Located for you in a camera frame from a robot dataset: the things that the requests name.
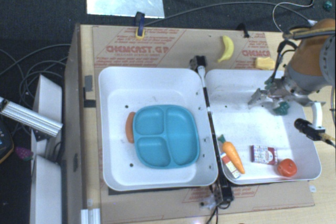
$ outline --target yellow sponge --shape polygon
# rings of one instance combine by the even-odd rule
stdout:
[[[256,59],[256,68],[262,70],[272,70],[275,67],[275,61],[270,57],[258,57]]]

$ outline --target toy carrot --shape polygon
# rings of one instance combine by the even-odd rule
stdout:
[[[238,155],[238,152],[235,148],[235,146],[231,143],[225,140],[224,135],[221,135],[218,138],[219,141],[223,143],[222,149],[226,153],[226,155],[229,157],[231,162],[236,166],[237,170],[244,174],[245,170],[242,164],[242,161],[240,160],[240,157]]]

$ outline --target black floor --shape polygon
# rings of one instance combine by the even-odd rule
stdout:
[[[311,0],[163,0],[163,3],[165,15],[170,16],[209,4],[243,1],[308,5]],[[312,8],[291,8],[308,19],[335,18],[335,0],[329,0],[333,4],[329,12],[323,9],[325,1],[327,0],[315,0]],[[265,4],[223,5],[164,20],[153,26],[235,29],[238,24],[245,23],[248,30],[277,31],[271,17],[272,9],[273,6]],[[284,30],[307,24],[302,17],[281,8],[276,12],[276,19]],[[0,0],[0,97],[20,102],[19,85],[22,81],[17,66],[2,74],[13,63],[3,51],[18,60],[49,45],[68,44],[75,23],[132,25],[133,18],[87,15],[86,0]],[[66,46],[46,49],[23,60],[20,66],[26,74],[34,64],[45,60],[60,60],[66,57],[67,52]],[[46,67],[48,65],[41,65],[35,70]],[[51,70],[63,74],[64,68],[56,65]],[[50,74],[46,76],[62,85],[62,79]],[[28,104],[33,102],[30,97],[26,100]],[[4,121],[10,131],[13,131],[15,123],[7,119]],[[15,133],[13,140],[16,146],[30,147],[30,137],[21,129]],[[30,163],[22,161],[16,154],[0,164],[1,224],[29,223],[30,182]]]

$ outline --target red tomato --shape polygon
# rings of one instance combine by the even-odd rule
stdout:
[[[278,172],[282,176],[291,177],[296,174],[298,168],[296,167],[295,162],[291,159],[284,159],[278,165]]]

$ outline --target toy banana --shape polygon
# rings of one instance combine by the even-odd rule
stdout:
[[[217,60],[217,62],[230,59],[234,52],[235,46],[233,44],[232,39],[230,39],[228,36],[223,36],[223,44],[224,44],[224,53],[222,57],[220,57]]]

